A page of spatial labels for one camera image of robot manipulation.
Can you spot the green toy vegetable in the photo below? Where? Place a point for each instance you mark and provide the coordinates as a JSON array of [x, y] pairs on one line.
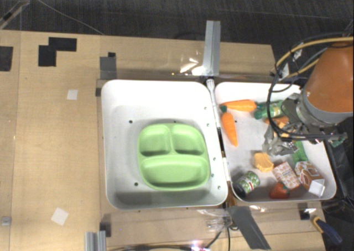
[[300, 154]]

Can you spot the white plastic tray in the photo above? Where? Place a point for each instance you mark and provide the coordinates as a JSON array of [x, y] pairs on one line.
[[121, 139], [249, 133]]

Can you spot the green plastic bottle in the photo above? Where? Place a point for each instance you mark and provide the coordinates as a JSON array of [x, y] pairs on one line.
[[262, 111]]

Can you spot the brown and white carton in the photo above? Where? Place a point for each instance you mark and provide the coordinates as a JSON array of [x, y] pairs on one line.
[[308, 176]]

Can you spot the green can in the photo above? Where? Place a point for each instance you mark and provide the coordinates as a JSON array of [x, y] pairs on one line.
[[248, 183]]

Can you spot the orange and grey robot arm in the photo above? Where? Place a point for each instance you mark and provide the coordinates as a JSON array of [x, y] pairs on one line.
[[332, 78]]

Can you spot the green divided plate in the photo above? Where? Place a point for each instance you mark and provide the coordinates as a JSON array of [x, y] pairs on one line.
[[172, 172]]

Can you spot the orange toy food piece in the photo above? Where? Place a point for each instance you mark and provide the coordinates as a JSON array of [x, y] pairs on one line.
[[280, 120]]

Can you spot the pale wood board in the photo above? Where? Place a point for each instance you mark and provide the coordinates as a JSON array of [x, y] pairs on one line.
[[166, 56]]

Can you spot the red strawberry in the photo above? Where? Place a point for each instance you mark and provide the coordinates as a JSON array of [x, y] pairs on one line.
[[279, 191]]

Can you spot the orange carrot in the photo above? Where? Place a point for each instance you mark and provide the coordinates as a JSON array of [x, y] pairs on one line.
[[240, 105], [230, 128]]

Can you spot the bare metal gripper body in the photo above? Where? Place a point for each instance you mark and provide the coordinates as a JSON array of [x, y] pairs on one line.
[[293, 114]]

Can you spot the white and orange carton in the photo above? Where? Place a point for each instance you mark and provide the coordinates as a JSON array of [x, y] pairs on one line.
[[286, 175]]

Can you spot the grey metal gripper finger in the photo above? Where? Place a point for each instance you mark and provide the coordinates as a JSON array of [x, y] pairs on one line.
[[269, 139], [287, 149]]

